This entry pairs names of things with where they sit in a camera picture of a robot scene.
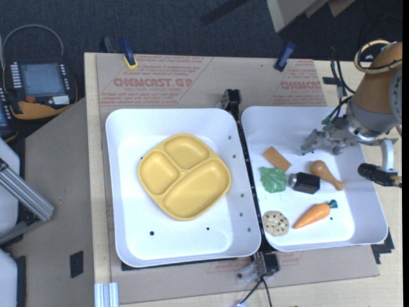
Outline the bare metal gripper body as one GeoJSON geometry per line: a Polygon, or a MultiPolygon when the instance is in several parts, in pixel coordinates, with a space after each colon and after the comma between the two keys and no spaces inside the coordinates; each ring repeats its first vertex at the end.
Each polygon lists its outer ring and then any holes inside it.
{"type": "Polygon", "coordinates": [[[357,144],[373,145],[381,132],[362,127],[358,122],[334,120],[323,126],[324,138],[331,147],[348,147],[357,144]]]}

